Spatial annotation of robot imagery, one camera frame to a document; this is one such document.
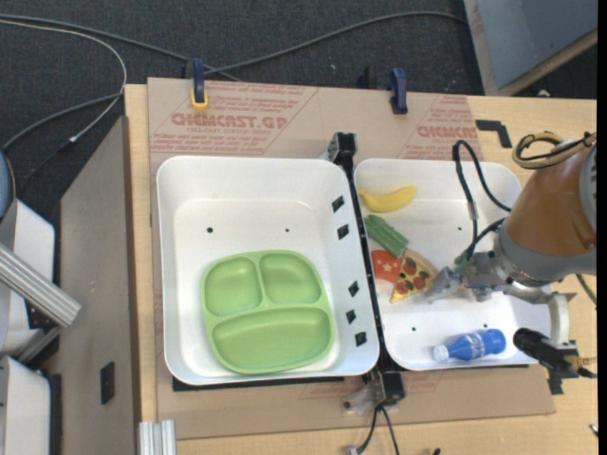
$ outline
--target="yellow banana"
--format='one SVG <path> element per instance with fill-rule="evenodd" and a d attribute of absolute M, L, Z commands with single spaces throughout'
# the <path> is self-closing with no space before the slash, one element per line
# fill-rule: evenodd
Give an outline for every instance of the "yellow banana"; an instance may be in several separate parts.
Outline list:
<path fill-rule="evenodd" d="M 416 186 L 407 186 L 383 195 L 359 189 L 359 196 L 371 212 L 393 212 L 409 204 L 417 192 Z"/>

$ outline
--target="black fabric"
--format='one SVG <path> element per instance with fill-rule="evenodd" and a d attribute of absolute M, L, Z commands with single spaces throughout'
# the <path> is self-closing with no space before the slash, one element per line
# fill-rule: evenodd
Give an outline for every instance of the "black fabric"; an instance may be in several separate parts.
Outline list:
<path fill-rule="evenodd" d="M 200 57 L 214 66 L 294 46 L 361 20 L 413 10 L 466 16 L 462 0 L 0 0 L 2 13 L 95 27 Z M 107 42 L 125 59 L 129 82 L 181 76 L 179 60 Z M 364 27 L 231 73 L 252 82 L 354 87 L 367 66 L 377 76 L 377 87 L 387 86 L 392 67 L 403 67 L 410 90 L 483 94 L 469 29 L 440 17 L 408 17 Z M 120 81 L 118 62 L 100 45 L 0 25 L 0 141 L 63 108 L 116 92 Z M 522 95 L 535 96 L 543 88 L 559 98 L 595 98 L 596 48 Z M 58 119 L 7 152 L 20 199 L 53 223 L 60 198 L 122 106 L 77 145 L 53 154 L 102 109 L 99 105 Z"/>

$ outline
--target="wooden table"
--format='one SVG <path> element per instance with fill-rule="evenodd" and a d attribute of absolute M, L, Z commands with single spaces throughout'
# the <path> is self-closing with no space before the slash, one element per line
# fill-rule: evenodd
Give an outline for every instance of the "wooden table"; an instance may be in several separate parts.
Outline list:
<path fill-rule="evenodd" d="M 530 132 L 552 130 L 566 137 L 579 137 L 596 130 L 597 103 L 593 100 L 552 100 L 469 97 L 474 119 L 498 119 L 507 126 L 513 143 Z M 156 350 L 152 292 L 152 238 L 150 235 L 150 174 L 148 107 L 145 85 L 131 84 L 125 93 L 128 118 L 127 197 L 134 238 L 132 255 L 137 309 L 135 386 L 138 419 L 156 421 Z M 506 165 L 522 184 L 530 173 L 510 159 L 510 150 L 499 145 L 493 133 L 479 132 L 484 160 Z M 591 279 L 596 288 L 596 279 Z M 571 337 L 582 355 L 597 352 L 597 312 L 581 292 L 575 278 L 567 278 L 559 291 L 580 292 L 570 303 Z M 598 423 L 598 382 L 575 379 L 563 383 L 565 395 L 555 398 L 556 414 L 506 419 L 470 420 L 395 427 L 401 453 L 426 455 L 436 447 L 449 455 L 470 453 L 570 454 L 598 453 L 598 438 L 589 426 Z M 313 432 L 208 438 L 178 442 L 179 455 L 209 453 L 249 454 L 339 454 L 344 446 L 360 445 L 368 428 L 328 429 Z M 393 453 L 383 422 L 365 453 Z"/>

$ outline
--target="bottle label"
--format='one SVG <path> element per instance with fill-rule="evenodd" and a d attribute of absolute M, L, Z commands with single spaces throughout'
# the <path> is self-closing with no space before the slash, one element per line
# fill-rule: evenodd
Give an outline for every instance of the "bottle label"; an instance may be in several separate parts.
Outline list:
<path fill-rule="evenodd" d="M 467 334 L 466 340 L 469 342 L 472 350 L 470 359 L 478 359 L 485 355 L 485 342 L 480 334 Z"/>

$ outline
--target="green plate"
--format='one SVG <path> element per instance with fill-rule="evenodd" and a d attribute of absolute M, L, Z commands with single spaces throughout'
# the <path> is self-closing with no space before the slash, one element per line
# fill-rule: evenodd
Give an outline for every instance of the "green plate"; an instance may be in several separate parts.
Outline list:
<path fill-rule="evenodd" d="M 276 373 L 331 349 L 335 325 L 321 278 L 293 251 L 255 251 L 211 264 L 202 311 L 212 350 L 228 369 Z"/>

